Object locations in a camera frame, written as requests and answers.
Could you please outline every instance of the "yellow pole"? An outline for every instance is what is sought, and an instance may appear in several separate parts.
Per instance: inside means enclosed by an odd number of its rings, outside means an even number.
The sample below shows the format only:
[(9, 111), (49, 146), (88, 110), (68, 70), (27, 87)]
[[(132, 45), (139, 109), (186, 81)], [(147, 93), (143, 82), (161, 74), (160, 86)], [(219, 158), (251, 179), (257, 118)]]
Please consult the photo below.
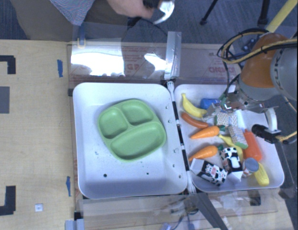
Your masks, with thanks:
[(278, 26), (283, 22), (283, 20), (288, 16), (288, 14), (293, 10), (293, 8), (297, 5), (298, 0), (287, 0), (287, 2), (280, 9), (278, 14), (274, 17), (274, 19), (269, 23), (266, 27), (266, 30), (269, 32), (275, 32)]

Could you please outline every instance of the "cow print carton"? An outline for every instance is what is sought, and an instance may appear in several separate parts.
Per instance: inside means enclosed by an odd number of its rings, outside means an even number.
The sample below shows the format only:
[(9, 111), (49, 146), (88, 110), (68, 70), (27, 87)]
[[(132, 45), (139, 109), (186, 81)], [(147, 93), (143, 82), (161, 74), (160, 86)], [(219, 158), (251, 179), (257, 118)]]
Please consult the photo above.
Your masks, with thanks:
[(235, 184), (239, 183), (243, 175), (243, 168), (236, 148), (224, 148), (219, 155), (224, 169), (228, 172), (228, 179)]
[(201, 159), (192, 160), (191, 171), (216, 186), (222, 185), (228, 174), (225, 169)]

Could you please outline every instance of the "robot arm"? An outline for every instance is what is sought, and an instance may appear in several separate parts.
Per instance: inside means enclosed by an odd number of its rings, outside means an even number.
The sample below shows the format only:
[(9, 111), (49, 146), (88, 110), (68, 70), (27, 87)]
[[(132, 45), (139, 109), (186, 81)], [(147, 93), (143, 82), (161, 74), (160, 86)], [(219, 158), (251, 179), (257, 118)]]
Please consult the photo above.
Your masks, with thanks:
[[(283, 41), (290, 44), (280, 45)], [(279, 48), (265, 50), (267, 45), (274, 44), (278, 44)], [(221, 98), (221, 108), (227, 112), (240, 109), (265, 113), (268, 127), (254, 125), (252, 132), (270, 143), (276, 143), (281, 131), (277, 128), (274, 107), (266, 108), (264, 102), (276, 95), (297, 100), (297, 39), (288, 40), (280, 34), (266, 32), (252, 52), (260, 53), (246, 60), (235, 90), (224, 93)]]

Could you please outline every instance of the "person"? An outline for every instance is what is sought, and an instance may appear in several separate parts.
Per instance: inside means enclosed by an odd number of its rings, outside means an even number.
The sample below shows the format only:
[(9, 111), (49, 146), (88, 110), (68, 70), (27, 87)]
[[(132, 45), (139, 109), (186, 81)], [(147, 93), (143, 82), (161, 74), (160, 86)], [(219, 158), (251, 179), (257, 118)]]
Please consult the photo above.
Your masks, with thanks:
[(129, 17), (150, 19), (143, 0), (10, 0), (18, 23), (32, 40), (72, 40), (83, 22), (127, 25)]

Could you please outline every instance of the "gray square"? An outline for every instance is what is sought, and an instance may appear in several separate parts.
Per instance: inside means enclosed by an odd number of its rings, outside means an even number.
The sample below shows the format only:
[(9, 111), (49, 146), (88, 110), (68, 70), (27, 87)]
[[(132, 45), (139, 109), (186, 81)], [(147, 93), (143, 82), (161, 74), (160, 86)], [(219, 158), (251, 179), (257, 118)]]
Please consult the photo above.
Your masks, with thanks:
[(0, 87), (0, 113), (9, 113), (10, 87)]

